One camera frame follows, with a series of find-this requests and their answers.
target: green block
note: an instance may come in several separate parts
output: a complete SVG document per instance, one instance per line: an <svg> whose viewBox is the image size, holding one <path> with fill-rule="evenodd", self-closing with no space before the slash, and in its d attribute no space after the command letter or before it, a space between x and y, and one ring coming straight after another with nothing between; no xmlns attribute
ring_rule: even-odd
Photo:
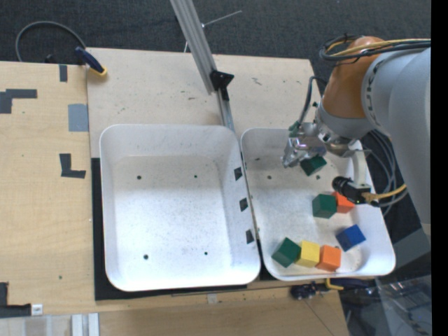
<svg viewBox="0 0 448 336"><path fill-rule="evenodd" d="M311 176L313 173L321 170L327 162L320 155L315 155L313 158L309 158L300 162L300 166L307 176Z"/></svg>
<svg viewBox="0 0 448 336"><path fill-rule="evenodd" d="M272 259L277 261L281 266L288 267L295 262L299 253L300 246L289 238L285 238L275 253L272 254Z"/></svg>
<svg viewBox="0 0 448 336"><path fill-rule="evenodd" d="M336 213L336 197L334 195L319 194L313 199L313 216L330 218Z"/></svg>

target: white tray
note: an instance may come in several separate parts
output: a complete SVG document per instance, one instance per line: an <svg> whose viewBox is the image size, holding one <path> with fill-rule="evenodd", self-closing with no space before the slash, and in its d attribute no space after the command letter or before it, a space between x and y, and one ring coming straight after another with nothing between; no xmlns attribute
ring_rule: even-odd
<svg viewBox="0 0 448 336"><path fill-rule="evenodd" d="M312 215L312 200L332 192L336 176L353 178L350 158L325 155L327 165L307 176L300 166L284 168L281 156L288 138L285 129L249 129L241 137L246 176L263 260L269 273L283 281L327 277L372 277L388 274L395 267L395 253L379 208L357 205L348 214L336 213L330 219ZM367 173L367 182L371 184ZM271 255L285 237L299 243L303 239L320 245L339 246L335 235L358 224L366 241L342 252L341 267L327 272L296 264L285 268Z"/></svg>
<svg viewBox="0 0 448 336"><path fill-rule="evenodd" d="M105 265L116 288L244 285L257 277L260 257L250 207L240 206L248 195L244 176L235 176L242 159L233 132L114 125L99 147Z"/></svg>

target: red-orange block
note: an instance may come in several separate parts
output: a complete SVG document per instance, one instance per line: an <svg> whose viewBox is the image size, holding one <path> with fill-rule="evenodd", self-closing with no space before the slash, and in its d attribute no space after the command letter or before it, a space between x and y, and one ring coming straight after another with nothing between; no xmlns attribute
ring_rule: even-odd
<svg viewBox="0 0 448 336"><path fill-rule="evenodd" d="M334 272L341 266L342 251L329 245L322 245L320 252L320 261L316 265L318 269Z"/></svg>
<svg viewBox="0 0 448 336"><path fill-rule="evenodd" d="M345 196L338 192L333 192L331 195L336 197L336 210L338 213L348 213L355 206L354 203L350 202Z"/></svg>

